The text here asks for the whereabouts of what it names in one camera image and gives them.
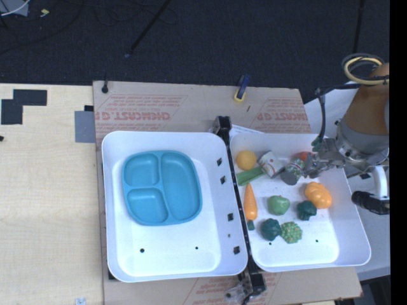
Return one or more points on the light green peas cluster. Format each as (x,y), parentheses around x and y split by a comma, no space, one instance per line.
(291,232)

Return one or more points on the blue divided plate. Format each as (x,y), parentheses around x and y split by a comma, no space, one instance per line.
(162,187)

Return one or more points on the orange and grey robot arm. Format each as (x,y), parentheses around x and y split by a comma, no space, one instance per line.
(369,106)

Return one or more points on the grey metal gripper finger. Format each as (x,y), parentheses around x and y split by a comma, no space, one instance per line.
(310,172)
(311,160)

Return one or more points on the white plastic tray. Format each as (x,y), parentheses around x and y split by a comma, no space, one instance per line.
(171,253)
(292,253)

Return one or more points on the orange carrot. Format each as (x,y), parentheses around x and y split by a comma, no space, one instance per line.
(250,203)

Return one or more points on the white can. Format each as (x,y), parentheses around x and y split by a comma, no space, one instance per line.
(270,164)

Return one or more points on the green pepper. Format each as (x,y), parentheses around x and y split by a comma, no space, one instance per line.
(278,205)

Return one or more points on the green celery stick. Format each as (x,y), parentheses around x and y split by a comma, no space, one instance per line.
(248,176)

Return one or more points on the red tomato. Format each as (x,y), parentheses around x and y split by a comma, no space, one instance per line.
(303,156)

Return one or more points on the brown cardboard board red print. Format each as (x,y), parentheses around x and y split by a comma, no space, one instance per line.
(190,106)

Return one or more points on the black cylinder on white bracket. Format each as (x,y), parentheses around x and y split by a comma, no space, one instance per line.
(370,202)

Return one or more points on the green can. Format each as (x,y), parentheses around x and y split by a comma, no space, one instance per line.
(292,172)

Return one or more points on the thin black rod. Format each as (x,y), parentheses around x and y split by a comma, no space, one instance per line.
(239,199)

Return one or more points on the yellow pepper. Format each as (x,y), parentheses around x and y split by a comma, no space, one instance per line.
(318,195)

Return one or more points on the yellow lemon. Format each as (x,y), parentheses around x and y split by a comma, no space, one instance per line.
(245,159)

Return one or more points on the dark green broccoli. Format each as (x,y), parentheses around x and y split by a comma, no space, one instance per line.
(271,229)
(306,210)

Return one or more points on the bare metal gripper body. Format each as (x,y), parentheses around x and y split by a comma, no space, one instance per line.
(334,154)

